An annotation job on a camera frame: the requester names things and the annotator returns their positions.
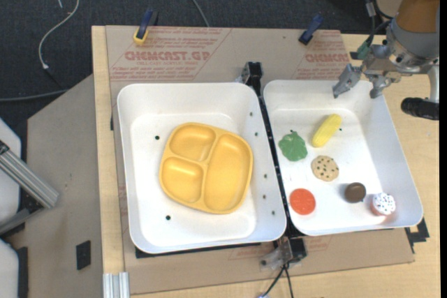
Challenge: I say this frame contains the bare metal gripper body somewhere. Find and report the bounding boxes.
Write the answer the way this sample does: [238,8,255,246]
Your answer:
[362,43,440,82]

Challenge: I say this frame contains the yellow corn cob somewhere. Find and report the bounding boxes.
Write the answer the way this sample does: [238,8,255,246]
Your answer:
[311,113,343,148]

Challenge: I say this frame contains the white plastic tray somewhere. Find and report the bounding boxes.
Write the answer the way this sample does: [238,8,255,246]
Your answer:
[116,81,288,254]
[262,79,425,237]

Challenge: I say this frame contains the green lettuce leaf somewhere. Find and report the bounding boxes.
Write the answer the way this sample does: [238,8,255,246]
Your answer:
[277,131,309,163]

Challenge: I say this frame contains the chocolate chip biscuit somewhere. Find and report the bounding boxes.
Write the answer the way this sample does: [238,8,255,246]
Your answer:
[310,155,340,182]

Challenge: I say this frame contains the thin black rod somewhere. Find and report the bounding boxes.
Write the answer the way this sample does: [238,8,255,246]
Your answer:
[254,82,293,241]

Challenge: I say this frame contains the brown round doughnut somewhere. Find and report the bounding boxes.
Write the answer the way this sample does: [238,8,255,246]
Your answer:
[344,181,367,204]

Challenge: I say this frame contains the pink cupcake white icing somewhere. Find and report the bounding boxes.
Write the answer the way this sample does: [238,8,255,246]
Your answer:
[369,192,397,217]

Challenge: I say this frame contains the orange round slice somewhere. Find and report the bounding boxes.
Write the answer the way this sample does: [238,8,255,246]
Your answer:
[288,188,317,216]

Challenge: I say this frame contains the brown cardboard board red print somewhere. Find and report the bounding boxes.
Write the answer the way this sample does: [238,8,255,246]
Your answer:
[104,25,416,295]

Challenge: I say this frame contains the yellow divided plate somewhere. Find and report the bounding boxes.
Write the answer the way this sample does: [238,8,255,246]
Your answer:
[158,121,254,215]

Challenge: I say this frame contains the black cylinder on white bracket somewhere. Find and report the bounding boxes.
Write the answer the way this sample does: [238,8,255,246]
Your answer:
[400,65,441,121]

